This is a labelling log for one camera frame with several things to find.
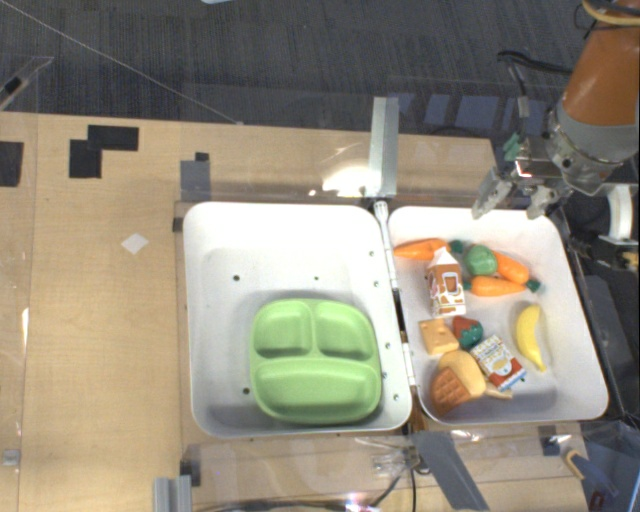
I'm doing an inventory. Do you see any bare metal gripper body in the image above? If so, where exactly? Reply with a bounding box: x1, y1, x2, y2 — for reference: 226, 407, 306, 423
508, 133, 626, 198

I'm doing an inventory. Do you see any green bell pepper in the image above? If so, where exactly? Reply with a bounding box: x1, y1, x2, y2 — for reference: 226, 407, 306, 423
461, 243, 499, 278

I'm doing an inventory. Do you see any orange carrot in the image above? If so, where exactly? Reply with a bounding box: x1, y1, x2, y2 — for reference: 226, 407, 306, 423
462, 275, 544, 299
492, 250, 531, 286
392, 237, 465, 262

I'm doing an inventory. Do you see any orange and white carton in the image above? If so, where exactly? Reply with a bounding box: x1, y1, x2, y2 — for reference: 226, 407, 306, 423
425, 247, 468, 319

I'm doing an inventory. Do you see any thin black and white rod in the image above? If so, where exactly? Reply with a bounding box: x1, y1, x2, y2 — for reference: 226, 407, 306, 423
373, 199, 417, 387

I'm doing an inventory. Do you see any white plastic tray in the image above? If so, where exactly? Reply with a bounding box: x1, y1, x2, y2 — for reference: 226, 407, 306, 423
386, 205, 611, 428
181, 200, 414, 440

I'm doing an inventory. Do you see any yellow banana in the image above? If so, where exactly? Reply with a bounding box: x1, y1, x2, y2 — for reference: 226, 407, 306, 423
515, 303, 549, 374

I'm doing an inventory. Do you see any red strawberry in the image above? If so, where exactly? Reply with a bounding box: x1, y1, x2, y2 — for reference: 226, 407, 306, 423
451, 315, 485, 352

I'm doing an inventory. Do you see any yellow cheese wedge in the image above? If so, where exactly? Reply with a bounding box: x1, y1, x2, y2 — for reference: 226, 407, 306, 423
418, 317, 461, 358

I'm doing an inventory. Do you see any red and white carton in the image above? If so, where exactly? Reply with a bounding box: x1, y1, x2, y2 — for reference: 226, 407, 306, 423
469, 334, 528, 393

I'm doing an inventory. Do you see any yellow ice cream cone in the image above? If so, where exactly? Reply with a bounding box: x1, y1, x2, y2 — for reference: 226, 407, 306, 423
429, 349, 489, 419

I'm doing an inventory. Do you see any green divided plate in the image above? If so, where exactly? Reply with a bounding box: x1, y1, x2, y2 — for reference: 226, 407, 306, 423
248, 298, 385, 427

